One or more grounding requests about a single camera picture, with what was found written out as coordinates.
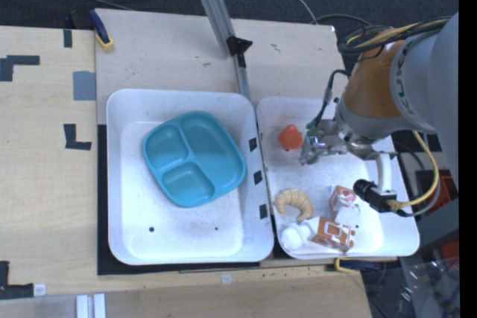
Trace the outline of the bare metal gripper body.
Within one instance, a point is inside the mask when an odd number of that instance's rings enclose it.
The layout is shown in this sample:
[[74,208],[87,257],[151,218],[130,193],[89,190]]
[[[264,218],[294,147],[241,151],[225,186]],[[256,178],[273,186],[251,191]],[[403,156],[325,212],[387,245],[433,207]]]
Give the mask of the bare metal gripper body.
[[346,124],[330,119],[312,122],[312,136],[320,138],[320,147],[314,147],[317,160],[322,156],[344,155],[350,153],[364,161],[377,158],[373,149],[373,139],[355,134]]

